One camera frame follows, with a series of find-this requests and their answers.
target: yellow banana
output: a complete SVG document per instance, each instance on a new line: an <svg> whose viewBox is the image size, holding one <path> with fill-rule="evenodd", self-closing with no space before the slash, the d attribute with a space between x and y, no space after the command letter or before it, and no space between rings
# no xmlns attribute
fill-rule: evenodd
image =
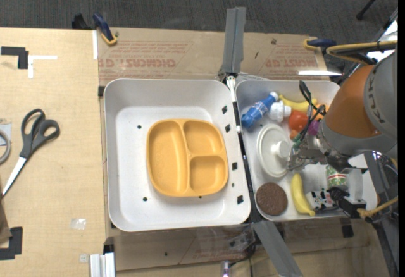
<svg viewBox="0 0 405 277"><path fill-rule="evenodd" d="M290 101L289 99L286 99L283 95L279 95L279 98L283 101L284 105L286 106L290 106L293 110L297 110L300 112L304 112L306 113L307 109L308 109L308 102L304 101L304 102L293 102ZM317 100L316 98L312 98L312 104L316 104Z"/></svg>
<svg viewBox="0 0 405 277"><path fill-rule="evenodd" d="M302 187L302 178L299 173L295 173L291 179L291 195L297 211L301 214L309 214L314 216L315 212L309 205L308 199L305 197Z"/></svg>

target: blue bottle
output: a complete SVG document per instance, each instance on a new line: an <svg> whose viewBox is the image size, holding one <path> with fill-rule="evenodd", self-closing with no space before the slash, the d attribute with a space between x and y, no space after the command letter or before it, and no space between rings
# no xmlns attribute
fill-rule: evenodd
<svg viewBox="0 0 405 277"><path fill-rule="evenodd" d="M271 105L278 100L278 94L271 92L269 96L255 103L246 114L242 115L242 126L250 128L257 120L260 120L266 114Z"/></svg>

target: white plastic tray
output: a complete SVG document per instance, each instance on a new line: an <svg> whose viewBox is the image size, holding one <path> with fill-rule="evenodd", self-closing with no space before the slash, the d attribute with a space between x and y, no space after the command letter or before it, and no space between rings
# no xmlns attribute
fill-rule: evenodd
<svg viewBox="0 0 405 277"><path fill-rule="evenodd" d="M117 228L134 232L236 225L249 217L249 192L225 85L214 80L117 79L105 88L104 107L109 216ZM229 176L218 193L170 197L153 188L146 167L147 132L168 118L206 120L221 131Z"/></svg>
<svg viewBox="0 0 405 277"><path fill-rule="evenodd" d="M318 104L330 104L339 90L339 86L333 82L328 81L305 81L313 98L317 98ZM236 87L236 99L239 107L239 114L246 113L247 110L257 101L265 98L268 94L274 91L279 95L282 94L285 98L292 101L304 101L304 97L299 91L299 82L294 80L244 80L237 84ZM331 216L344 216L342 210L324 212L314 216L300 214L294 207L292 196L290 192L290 182L295 171L288 171L287 174L281 178L274 178L266 174L262 169L257 152L257 139L261 129L270 123L279 124L286 132L287 136L290 135L288 128L288 118L283 122L278 123L270 119L268 114L264 115L254 126L250 129L242 128L243 140L246 148L247 161L251 170L252 186L254 193L257 189L266 182L275 182L279 184L286 192L288 198L288 206L285 212L279 216L270 216L265 214L259 207L260 214L270 221L289 221L298 219L314 219L325 218ZM307 165L302 171L302 183L304 186L304 192L310 192L313 190L327 189L327 179L325 176L325 166L321 164ZM369 174L363 175L363 186L367 187L363 189L363 199L370 201L370 205L374 206L376 200L375 193L370 192L370 179Z"/></svg>

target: orange plate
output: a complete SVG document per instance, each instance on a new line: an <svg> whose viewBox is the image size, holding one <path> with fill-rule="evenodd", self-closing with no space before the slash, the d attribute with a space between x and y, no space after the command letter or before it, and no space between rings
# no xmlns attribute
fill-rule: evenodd
<svg viewBox="0 0 405 277"><path fill-rule="evenodd" d="M223 137L210 122L158 121L149 129L146 143L149 179L164 195L209 195L219 192L228 180Z"/></svg>

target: brown round disc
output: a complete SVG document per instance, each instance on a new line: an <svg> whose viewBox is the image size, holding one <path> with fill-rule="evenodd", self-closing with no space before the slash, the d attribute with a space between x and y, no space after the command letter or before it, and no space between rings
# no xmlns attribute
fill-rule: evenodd
<svg viewBox="0 0 405 277"><path fill-rule="evenodd" d="M276 183L265 183L256 192L256 202L267 215L277 216L287 208L288 200L284 189Z"/></svg>

